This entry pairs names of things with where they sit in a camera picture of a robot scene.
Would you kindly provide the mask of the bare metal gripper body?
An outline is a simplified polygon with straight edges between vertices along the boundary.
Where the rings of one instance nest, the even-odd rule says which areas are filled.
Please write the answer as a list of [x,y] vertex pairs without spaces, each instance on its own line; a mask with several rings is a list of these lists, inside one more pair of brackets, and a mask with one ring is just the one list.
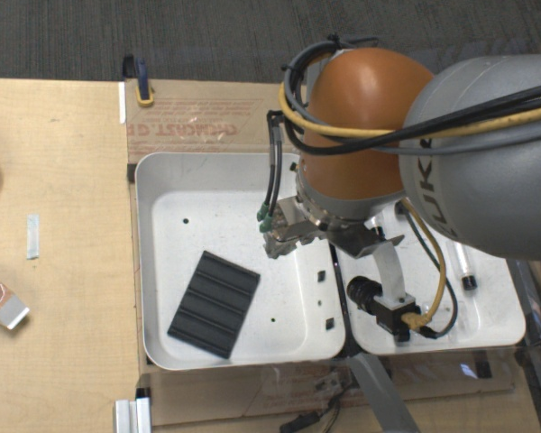
[[308,195],[296,195],[278,202],[269,232],[279,241],[296,241],[297,245],[302,235],[315,232],[316,239],[327,240],[353,258],[362,258],[385,242],[397,246],[405,238],[388,238],[366,225],[389,202],[389,198],[315,201]]

